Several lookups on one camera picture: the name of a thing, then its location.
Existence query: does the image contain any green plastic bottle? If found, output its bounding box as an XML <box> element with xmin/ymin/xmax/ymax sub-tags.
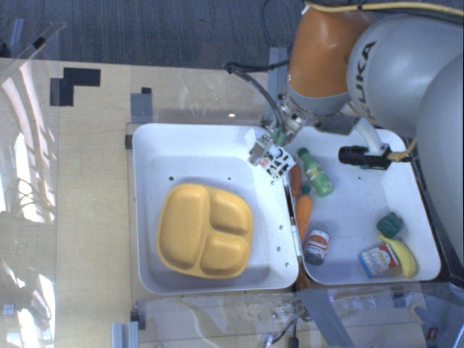
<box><xmin>297</xmin><ymin>147</ymin><xmax>336</xmax><ymax>199</ymax></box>

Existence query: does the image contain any blue and red carton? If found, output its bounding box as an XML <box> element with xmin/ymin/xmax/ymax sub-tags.
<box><xmin>358</xmin><ymin>243</ymin><xmax>402</xmax><ymax>279</ymax></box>

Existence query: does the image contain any dark green broccoli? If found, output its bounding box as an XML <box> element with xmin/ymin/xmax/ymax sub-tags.
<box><xmin>376</xmin><ymin>212</ymin><xmax>405</xmax><ymax>239</ymax></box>

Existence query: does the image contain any white plastic tray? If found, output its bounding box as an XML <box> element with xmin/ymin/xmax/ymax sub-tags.
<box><xmin>281</xmin><ymin>123</ymin><xmax>443</xmax><ymax>286</ymax></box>
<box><xmin>131</xmin><ymin>123</ymin><xmax>300</xmax><ymax>297</ymax></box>

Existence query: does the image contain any red and white can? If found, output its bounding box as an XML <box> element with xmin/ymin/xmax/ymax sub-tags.
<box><xmin>303</xmin><ymin>228</ymin><xmax>331</xmax><ymax>266</ymax></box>

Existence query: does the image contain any black cylinder on white bracket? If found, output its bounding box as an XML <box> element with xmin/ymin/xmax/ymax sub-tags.
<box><xmin>338</xmin><ymin>117</ymin><xmax>394</xmax><ymax>171</ymax></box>

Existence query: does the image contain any orange carrot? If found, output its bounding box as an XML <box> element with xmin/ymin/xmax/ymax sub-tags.
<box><xmin>294</xmin><ymin>185</ymin><xmax>314</xmax><ymax>243</ymax></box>

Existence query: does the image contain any yellow banana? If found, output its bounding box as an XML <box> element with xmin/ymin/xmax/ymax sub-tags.
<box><xmin>378</xmin><ymin>233</ymin><xmax>418</xmax><ymax>280</ymax></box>

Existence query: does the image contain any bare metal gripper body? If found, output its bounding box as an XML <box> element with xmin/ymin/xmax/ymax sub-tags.
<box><xmin>267</xmin><ymin>93</ymin><xmax>322</xmax><ymax>147</ymax></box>

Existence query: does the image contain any brown sausage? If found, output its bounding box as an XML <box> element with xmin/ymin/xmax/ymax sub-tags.
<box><xmin>289</xmin><ymin>163</ymin><xmax>303</xmax><ymax>199</ymax></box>

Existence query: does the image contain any yellow divided plate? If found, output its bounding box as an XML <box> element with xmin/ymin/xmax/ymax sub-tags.
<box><xmin>156</xmin><ymin>182</ymin><xmax>254</xmax><ymax>281</ymax></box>

